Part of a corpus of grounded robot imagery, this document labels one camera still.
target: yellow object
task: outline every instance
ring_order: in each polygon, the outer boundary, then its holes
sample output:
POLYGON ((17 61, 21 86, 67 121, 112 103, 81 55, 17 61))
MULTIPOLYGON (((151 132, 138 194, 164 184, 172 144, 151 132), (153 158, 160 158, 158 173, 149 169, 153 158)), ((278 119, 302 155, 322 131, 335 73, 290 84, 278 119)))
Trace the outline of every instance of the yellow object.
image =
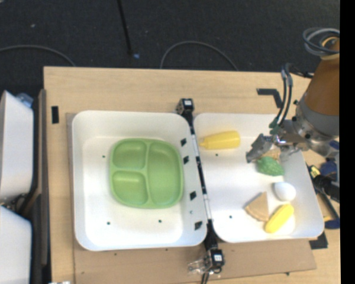
POLYGON ((291 204, 283 204, 276 212, 270 217, 270 220, 266 223, 264 230, 269 233, 277 232, 281 226, 293 215, 295 209, 291 204))
POLYGON ((204 138, 199 145, 206 149, 234 149, 241 144, 241 138, 237 131, 226 131, 204 138))

